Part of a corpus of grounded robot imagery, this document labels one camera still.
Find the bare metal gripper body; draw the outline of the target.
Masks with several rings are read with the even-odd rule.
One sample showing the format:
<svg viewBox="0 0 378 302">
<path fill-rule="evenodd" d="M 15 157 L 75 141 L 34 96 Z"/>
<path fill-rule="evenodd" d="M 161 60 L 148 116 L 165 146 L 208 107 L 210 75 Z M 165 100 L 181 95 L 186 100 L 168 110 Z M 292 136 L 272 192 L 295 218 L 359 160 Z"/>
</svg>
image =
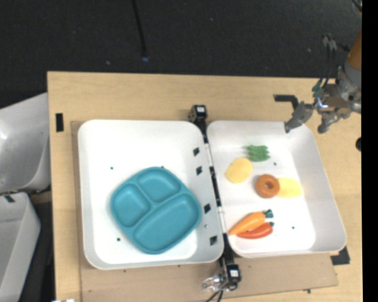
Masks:
<svg viewBox="0 0 378 302">
<path fill-rule="evenodd" d="M 313 92 L 314 106 L 320 112 L 347 116 L 361 113 L 361 90 L 354 85 L 328 84 Z"/>
</svg>

